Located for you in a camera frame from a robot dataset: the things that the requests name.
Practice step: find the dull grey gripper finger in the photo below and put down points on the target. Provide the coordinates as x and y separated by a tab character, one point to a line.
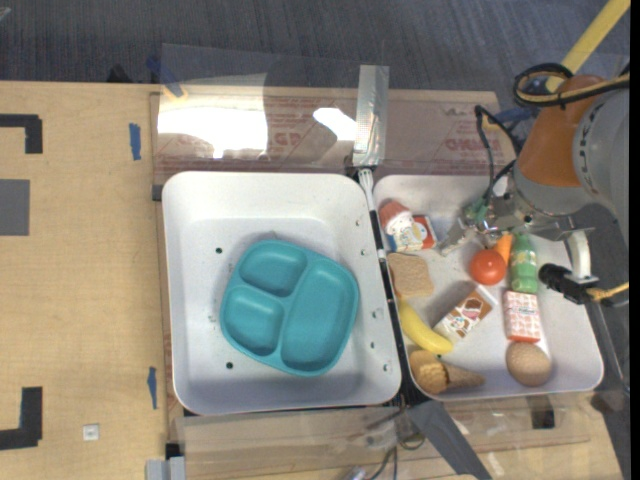
456	238
489	238

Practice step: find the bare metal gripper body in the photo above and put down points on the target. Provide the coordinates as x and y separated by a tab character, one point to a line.
506	218

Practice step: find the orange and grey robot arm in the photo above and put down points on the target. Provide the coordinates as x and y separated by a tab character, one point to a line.
555	148

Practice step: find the orange carrot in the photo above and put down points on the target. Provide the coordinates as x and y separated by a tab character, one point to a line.
505	248

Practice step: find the orange and white carton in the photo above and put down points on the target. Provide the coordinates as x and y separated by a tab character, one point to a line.
428	232

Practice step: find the orange tomato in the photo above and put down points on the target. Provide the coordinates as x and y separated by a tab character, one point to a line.
487	268

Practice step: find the green bottle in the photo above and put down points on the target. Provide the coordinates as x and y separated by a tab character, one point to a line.
523	265

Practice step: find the brown bread slice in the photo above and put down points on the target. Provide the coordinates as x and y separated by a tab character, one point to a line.
410	274

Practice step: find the brown and white carton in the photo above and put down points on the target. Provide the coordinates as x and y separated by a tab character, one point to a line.
462	316

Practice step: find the pink checked carton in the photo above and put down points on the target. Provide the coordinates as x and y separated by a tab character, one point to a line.
522	316

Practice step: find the brown cardboard board red print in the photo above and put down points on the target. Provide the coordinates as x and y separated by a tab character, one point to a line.
430	140

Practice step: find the yellow banana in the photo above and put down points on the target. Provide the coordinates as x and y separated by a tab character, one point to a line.
422	334

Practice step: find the brown egg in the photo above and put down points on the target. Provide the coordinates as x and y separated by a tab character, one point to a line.
528	364

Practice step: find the tan ice cream cone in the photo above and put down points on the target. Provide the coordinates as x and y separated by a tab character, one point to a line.
432	372

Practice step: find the white plastic tray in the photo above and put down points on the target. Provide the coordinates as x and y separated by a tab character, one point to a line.
570	348
200	318

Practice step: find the blue divided plate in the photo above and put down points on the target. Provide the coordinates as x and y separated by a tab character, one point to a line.
310	313

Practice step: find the black cylinder on white bracket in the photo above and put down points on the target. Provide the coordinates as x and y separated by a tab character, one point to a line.
565	277

